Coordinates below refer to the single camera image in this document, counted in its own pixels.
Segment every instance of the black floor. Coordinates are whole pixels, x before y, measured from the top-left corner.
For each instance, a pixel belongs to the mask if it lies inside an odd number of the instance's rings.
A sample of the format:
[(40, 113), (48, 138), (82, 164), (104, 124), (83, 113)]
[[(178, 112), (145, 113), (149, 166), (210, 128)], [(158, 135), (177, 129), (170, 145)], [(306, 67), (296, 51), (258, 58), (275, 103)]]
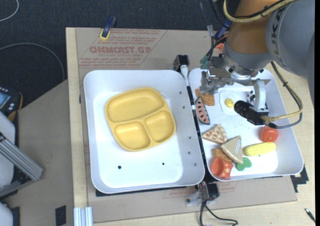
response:
[[(0, 84), (20, 91), (27, 105), (68, 77), (66, 27), (206, 30), (197, 0), (0, 0)], [(219, 26), (210, 14), (208, 19)], [(3, 49), (12, 44), (32, 43)], [(65, 76), (62, 75), (62, 63)]]

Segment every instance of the yellow divided plate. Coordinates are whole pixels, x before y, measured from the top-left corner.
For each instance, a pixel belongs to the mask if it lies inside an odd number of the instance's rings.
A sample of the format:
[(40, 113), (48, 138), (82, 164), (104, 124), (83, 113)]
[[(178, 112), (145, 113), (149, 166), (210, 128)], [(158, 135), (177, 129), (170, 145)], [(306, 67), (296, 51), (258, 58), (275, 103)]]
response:
[(110, 98), (105, 116), (120, 146), (141, 151), (169, 140), (176, 124), (171, 110), (160, 92), (138, 88)]

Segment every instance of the clip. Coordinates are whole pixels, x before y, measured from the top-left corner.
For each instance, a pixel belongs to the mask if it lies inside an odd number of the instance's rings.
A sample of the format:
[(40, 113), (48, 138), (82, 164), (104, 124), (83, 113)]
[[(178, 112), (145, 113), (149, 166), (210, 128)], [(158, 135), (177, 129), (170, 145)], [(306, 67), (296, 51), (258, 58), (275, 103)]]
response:
[(116, 24), (117, 18), (115, 16), (109, 16), (104, 29), (101, 30), (100, 40), (106, 42), (110, 35), (110, 29)]

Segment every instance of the toy tomato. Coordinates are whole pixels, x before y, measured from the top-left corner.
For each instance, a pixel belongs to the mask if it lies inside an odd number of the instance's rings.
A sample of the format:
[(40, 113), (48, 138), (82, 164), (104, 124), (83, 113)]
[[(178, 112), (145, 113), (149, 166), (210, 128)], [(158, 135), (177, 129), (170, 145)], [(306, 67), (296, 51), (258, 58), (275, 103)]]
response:
[(261, 131), (261, 140), (264, 142), (274, 142), (279, 133), (276, 129), (264, 126)]

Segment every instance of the metal bracket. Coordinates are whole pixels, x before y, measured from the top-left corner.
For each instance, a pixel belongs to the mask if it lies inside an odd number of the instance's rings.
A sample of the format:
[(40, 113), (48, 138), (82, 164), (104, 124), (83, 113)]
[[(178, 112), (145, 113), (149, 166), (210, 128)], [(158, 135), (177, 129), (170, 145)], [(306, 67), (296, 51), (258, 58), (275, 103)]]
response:
[(220, 194), (216, 183), (202, 181), (198, 189), (185, 198), (185, 205), (198, 206), (204, 201), (210, 203), (219, 196)]
[(91, 206), (86, 208), (76, 207), (73, 209), (74, 226), (93, 226), (94, 216)]
[[(43, 169), (24, 154), (17, 146), (12, 144), (11, 141), (9, 141), (1, 132), (0, 154), (14, 164), (18, 170), (23, 172), (30, 180), (36, 181), (40, 179)], [(12, 182), (10, 185), (0, 189), (0, 197), (17, 190), (22, 185), (25, 186), (29, 182), (30, 181), (23, 181), (23, 183), (21, 183), (18, 180)]]

